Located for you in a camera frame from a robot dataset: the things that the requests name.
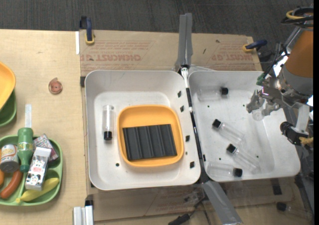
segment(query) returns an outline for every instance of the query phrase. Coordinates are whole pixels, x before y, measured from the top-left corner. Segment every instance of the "black cap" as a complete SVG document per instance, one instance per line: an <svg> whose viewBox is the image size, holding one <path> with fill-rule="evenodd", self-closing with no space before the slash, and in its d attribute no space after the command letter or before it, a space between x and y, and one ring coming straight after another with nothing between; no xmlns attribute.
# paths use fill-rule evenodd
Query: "black cap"
<svg viewBox="0 0 319 225"><path fill-rule="evenodd" d="M221 93L222 95L227 95L227 94L228 94L228 88L221 87L221 88L220 88L220 93Z"/></svg>
<svg viewBox="0 0 319 225"><path fill-rule="evenodd" d="M215 121L213 122L213 127L219 128L220 125L221 125L221 121L219 121L218 119L215 119Z"/></svg>
<svg viewBox="0 0 319 225"><path fill-rule="evenodd" d="M234 168L233 175L235 177L241 177L243 175L243 170L241 168Z"/></svg>
<svg viewBox="0 0 319 225"><path fill-rule="evenodd" d="M277 203L277 210L284 212L286 209L287 209L287 205L285 203L282 203L282 202Z"/></svg>
<svg viewBox="0 0 319 225"><path fill-rule="evenodd" d="M104 132L104 140L112 140L112 132L111 131Z"/></svg>
<svg viewBox="0 0 319 225"><path fill-rule="evenodd" d="M236 150L236 147L233 146L232 144L229 144L226 150L230 153L233 153Z"/></svg>

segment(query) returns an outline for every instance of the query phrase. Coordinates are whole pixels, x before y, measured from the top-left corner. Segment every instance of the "gray carpet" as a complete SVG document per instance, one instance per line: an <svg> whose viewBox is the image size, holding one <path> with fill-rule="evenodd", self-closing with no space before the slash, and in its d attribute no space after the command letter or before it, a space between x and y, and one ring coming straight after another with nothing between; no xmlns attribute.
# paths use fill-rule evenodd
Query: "gray carpet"
<svg viewBox="0 0 319 225"><path fill-rule="evenodd" d="M314 0L0 0L2 29L78 30L82 15L94 29L178 32L179 15L193 14L193 33L243 34L268 48L294 29L287 11Z"/></svg>

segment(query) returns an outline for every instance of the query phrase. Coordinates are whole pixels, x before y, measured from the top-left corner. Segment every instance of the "black connector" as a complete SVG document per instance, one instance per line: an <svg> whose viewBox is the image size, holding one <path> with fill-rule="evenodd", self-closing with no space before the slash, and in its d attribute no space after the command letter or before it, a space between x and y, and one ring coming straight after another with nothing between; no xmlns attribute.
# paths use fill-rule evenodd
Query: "black connector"
<svg viewBox="0 0 319 225"><path fill-rule="evenodd" d="M182 216L178 216L175 220L168 223L168 225L180 225L190 219L189 214L184 214Z"/></svg>

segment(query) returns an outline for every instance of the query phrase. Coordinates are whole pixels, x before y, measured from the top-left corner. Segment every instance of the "tin can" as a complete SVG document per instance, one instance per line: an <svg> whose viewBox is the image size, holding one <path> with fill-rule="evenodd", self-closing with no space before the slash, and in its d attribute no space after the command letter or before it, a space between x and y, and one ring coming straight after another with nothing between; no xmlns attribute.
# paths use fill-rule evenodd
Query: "tin can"
<svg viewBox="0 0 319 225"><path fill-rule="evenodd" d="M19 168L17 147L14 144L7 144L1 149L0 169L5 173L13 173Z"/></svg>

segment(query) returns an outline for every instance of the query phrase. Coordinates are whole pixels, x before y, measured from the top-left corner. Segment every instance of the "orange tray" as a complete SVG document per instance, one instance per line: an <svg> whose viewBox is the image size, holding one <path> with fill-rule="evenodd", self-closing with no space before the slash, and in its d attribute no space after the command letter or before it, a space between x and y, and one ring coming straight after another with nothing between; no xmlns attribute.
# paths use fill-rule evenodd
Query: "orange tray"
<svg viewBox="0 0 319 225"><path fill-rule="evenodd" d="M157 157L141 160L128 160L123 128L171 124L176 156ZM123 109L117 120L118 143L121 155L125 162L135 167L158 167L174 164L181 159L184 153L183 137L177 114L163 105L140 105Z"/></svg>
<svg viewBox="0 0 319 225"><path fill-rule="evenodd" d="M0 62L0 111L9 99L15 87L15 75L5 64Z"/></svg>

